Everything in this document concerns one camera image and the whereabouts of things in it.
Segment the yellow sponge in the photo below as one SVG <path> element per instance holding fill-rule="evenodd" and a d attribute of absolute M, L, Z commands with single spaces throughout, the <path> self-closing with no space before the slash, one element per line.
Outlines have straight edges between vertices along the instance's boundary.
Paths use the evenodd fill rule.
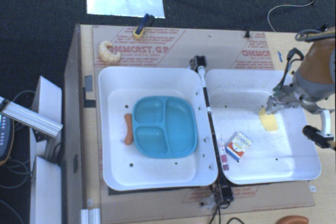
<path fill-rule="evenodd" d="M 267 114 L 265 108 L 261 108 L 259 111 L 260 121 L 266 131 L 276 131 L 278 130 L 278 124 L 275 116 L 273 114 Z"/>

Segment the blue mark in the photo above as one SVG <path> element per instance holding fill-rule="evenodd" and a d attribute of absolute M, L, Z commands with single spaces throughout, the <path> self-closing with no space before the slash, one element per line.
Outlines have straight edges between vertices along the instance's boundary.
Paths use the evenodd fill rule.
<path fill-rule="evenodd" d="M 280 62 L 282 62 L 282 57 L 281 57 L 281 53 L 278 51 L 278 56 L 279 56 L 279 60 Z"/>

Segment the blue plate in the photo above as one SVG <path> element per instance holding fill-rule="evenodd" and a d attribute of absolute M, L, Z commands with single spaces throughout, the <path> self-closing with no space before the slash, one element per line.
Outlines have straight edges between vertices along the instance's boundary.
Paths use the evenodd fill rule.
<path fill-rule="evenodd" d="M 192 107 L 184 99 L 154 96 L 140 99 L 132 113 L 134 142 L 154 158 L 182 158 L 197 146 Z"/>

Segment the brown sausage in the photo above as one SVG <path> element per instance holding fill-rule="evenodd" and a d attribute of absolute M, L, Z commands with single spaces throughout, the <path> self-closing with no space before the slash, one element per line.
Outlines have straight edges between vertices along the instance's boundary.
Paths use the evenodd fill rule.
<path fill-rule="evenodd" d="M 124 140 L 126 145 L 130 145 L 133 142 L 133 126 L 132 126 L 132 114 L 125 114 L 125 120 L 127 124 L 127 134 Z"/>
<path fill-rule="evenodd" d="M 277 224 L 308 224 L 309 220 L 302 216 L 287 216 L 281 218 Z"/>

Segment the black carpet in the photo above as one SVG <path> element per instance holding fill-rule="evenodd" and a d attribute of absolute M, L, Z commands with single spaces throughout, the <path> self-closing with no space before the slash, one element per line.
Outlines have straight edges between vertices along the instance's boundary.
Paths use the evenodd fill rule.
<path fill-rule="evenodd" d="M 311 0 L 163 0 L 165 19 L 154 27 L 214 28 L 271 31 L 269 10 L 281 4 L 303 5 Z M 304 8 L 285 7 L 270 15 L 276 31 L 298 32 L 323 24 L 335 25 L 335 0 L 316 0 Z M 64 69 L 75 23 L 130 25 L 139 18 L 86 14 L 86 0 L 0 0 L 0 96 L 12 99 L 35 90 L 40 75 L 63 87 Z M 16 134 L 13 159 L 29 158 L 28 129 Z M 20 178 L 0 167 L 0 184 Z M 15 190 L 0 188 L 0 199 L 29 223 L 30 184 Z M 0 223 L 19 223 L 0 203 Z"/>

